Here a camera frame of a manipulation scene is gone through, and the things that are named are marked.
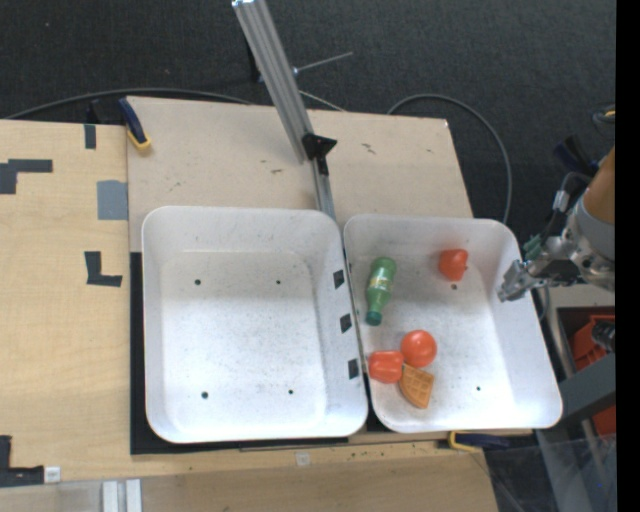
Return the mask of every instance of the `black cable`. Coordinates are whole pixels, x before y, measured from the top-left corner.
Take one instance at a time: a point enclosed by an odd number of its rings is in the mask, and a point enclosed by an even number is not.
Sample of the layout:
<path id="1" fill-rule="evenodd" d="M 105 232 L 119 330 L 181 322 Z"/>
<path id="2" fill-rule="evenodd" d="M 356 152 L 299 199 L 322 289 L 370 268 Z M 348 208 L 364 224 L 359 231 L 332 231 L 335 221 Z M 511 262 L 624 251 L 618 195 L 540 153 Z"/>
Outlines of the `black cable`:
<path id="1" fill-rule="evenodd" d="M 39 105 L 37 107 L 23 110 L 22 112 L 11 114 L 10 116 L 5 117 L 4 119 L 21 119 L 23 117 L 27 117 L 32 114 L 44 112 L 46 110 L 50 110 L 56 107 L 72 105 L 74 103 L 79 103 L 81 101 L 91 101 L 99 98 L 105 98 L 108 96 L 117 96 L 117 95 L 127 96 L 127 95 L 135 95 L 135 94 L 179 95 L 179 96 L 187 96 L 191 98 L 218 99 L 218 100 L 230 101 L 233 103 L 242 103 L 244 105 L 251 105 L 250 101 L 243 100 L 241 98 L 235 98 L 233 96 L 227 96 L 226 94 L 218 94 L 218 93 L 207 92 L 207 91 L 193 91 L 190 89 L 179 89 L 179 88 L 171 88 L 171 87 L 139 87 L 139 88 L 133 88 L 133 89 L 113 89 L 110 91 L 101 91 L 101 92 L 95 92 L 95 93 L 89 93 L 89 94 L 82 94 L 80 96 L 72 96 L 71 98 L 65 98 L 63 100 L 53 101 L 51 103 L 45 103 L 44 105 Z"/>
<path id="2" fill-rule="evenodd" d="M 480 120 L 482 124 L 485 125 L 485 127 L 489 130 L 489 132 L 491 132 L 491 135 L 493 136 L 495 141 L 498 143 L 498 147 L 500 148 L 500 152 L 502 153 L 502 158 L 504 159 L 505 167 L 507 170 L 507 199 L 506 199 L 506 205 L 504 209 L 504 215 L 502 218 L 502 223 L 506 225 L 507 219 L 509 218 L 509 212 L 511 210 L 511 196 L 513 195 L 513 177 L 512 177 L 512 171 L 511 171 L 511 163 L 509 162 L 509 156 L 507 155 L 507 150 L 505 149 L 504 144 L 502 143 L 502 140 L 498 136 L 498 133 L 493 129 L 493 127 L 482 115 L 476 112 L 469 105 L 466 105 L 465 103 L 462 103 L 461 101 L 456 100 L 455 98 L 450 98 L 449 96 L 443 96 L 442 94 L 416 94 L 414 96 L 409 96 L 407 98 L 404 98 L 403 100 L 400 100 L 395 105 L 393 105 L 387 111 L 387 114 L 388 115 L 394 114 L 401 106 L 406 105 L 407 103 L 410 103 L 416 100 L 422 100 L 422 99 L 437 99 L 437 100 L 453 103 L 454 105 L 458 105 L 459 107 L 462 107 L 463 109 L 465 109 L 467 112 L 470 112 L 471 114 L 473 114 L 477 119 Z"/>

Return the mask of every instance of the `red tomato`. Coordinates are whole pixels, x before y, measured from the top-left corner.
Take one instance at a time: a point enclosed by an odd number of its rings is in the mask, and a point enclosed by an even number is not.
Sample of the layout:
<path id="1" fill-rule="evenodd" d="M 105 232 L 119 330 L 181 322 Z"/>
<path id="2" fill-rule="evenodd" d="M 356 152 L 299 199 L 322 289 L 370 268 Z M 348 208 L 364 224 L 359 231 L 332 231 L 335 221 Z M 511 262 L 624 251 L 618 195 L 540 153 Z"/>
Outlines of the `red tomato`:
<path id="1" fill-rule="evenodd" d="M 438 353 L 438 345 L 427 331 L 411 331 L 404 335 L 400 350 L 407 364 L 414 368 L 430 365 Z"/>
<path id="2" fill-rule="evenodd" d="M 451 281 L 460 281 L 467 270 L 469 253 L 464 249 L 449 249 L 440 253 L 438 270 Z"/>
<path id="3" fill-rule="evenodd" d="M 398 382 L 402 377 L 404 356 L 398 350 L 380 350 L 369 356 L 369 377 L 385 384 Z"/>

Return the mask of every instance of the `green bottle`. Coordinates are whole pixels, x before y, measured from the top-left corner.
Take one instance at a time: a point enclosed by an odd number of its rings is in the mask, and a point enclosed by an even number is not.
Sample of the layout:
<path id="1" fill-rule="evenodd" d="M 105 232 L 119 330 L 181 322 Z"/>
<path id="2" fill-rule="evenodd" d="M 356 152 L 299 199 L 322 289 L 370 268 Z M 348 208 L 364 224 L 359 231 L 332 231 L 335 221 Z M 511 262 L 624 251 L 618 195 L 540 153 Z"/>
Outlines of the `green bottle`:
<path id="1" fill-rule="evenodd" d="M 380 325 L 382 322 L 382 308 L 391 299 L 391 288 L 395 275 L 396 262 L 391 258 L 376 258 L 371 264 L 366 294 L 369 305 L 366 321 L 369 325 Z"/>

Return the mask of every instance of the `red object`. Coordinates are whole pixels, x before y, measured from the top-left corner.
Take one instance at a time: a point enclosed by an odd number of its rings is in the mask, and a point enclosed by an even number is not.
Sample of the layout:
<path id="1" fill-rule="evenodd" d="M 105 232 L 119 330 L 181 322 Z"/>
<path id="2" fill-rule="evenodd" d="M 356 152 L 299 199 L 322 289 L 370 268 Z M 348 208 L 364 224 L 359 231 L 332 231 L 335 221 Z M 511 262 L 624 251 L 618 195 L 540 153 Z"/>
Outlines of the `red object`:
<path id="1" fill-rule="evenodd" d="M 440 253 L 438 270 L 450 281 L 460 281 L 467 270 L 469 253 L 464 249 L 449 249 Z"/>
<path id="2" fill-rule="evenodd" d="M 398 350 L 380 350 L 369 356 L 369 377 L 394 384 L 402 377 L 404 356 Z"/>
<path id="3" fill-rule="evenodd" d="M 436 340 L 423 330 L 411 331 L 404 335 L 400 343 L 400 351 L 407 364 L 414 368 L 430 365 L 438 353 Z"/>
<path id="4" fill-rule="evenodd" d="M 607 351 L 591 338 L 591 331 L 600 320 L 615 322 L 615 315 L 589 315 L 589 323 L 579 329 L 569 340 L 576 370 L 580 371 L 607 355 Z M 616 433 L 616 406 L 600 411 L 593 416 L 593 424 L 599 435 Z"/>

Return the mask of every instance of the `aluminum rod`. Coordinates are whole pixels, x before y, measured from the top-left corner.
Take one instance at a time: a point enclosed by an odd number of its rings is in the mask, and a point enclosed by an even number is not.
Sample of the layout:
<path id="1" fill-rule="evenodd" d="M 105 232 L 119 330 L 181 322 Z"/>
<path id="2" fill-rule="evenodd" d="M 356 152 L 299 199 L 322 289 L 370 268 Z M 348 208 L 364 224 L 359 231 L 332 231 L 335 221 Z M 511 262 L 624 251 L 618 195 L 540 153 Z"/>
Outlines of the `aluminum rod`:
<path id="1" fill-rule="evenodd" d="M 329 176 L 320 172 L 317 159 L 308 158 L 302 143 L 305 135 L 314 133 L 313 127 L 267 3 L 265 0 L 234 0 L 231 5 L 298 161 L 311 160 L 316 207 L 335 219 Z"/>

